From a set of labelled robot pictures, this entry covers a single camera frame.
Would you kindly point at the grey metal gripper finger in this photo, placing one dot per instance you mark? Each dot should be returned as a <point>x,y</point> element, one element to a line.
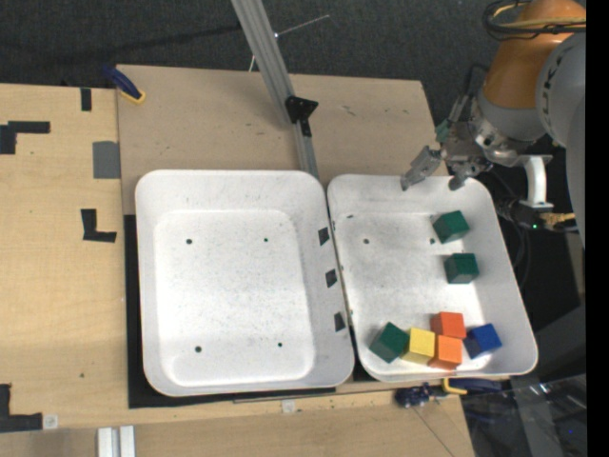
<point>461,177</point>
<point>420,165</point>

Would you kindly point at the blue cube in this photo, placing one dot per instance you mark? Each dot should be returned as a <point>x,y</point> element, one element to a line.
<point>483,341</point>

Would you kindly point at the white plastic tray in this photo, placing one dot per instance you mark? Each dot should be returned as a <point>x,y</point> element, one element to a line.
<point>228,293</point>
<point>395,274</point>

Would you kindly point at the black cylinder on white bracket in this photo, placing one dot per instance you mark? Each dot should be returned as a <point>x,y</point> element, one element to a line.
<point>536,181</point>

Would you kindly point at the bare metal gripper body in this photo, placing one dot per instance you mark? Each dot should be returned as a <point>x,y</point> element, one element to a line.
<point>464,149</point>

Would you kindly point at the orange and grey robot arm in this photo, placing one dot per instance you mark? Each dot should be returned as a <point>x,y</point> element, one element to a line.
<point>523,69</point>

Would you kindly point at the green cube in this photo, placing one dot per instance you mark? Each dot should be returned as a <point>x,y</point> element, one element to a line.
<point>388,342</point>
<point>450,225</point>
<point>460,268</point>

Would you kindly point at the orange cube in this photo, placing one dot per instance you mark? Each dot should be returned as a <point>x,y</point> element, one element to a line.
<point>448,324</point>
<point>446,351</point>

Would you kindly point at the pale wood board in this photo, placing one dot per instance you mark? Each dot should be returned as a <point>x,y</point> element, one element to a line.
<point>209,122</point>

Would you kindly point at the yellow cube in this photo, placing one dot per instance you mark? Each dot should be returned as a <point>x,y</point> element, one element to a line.
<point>420,345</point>

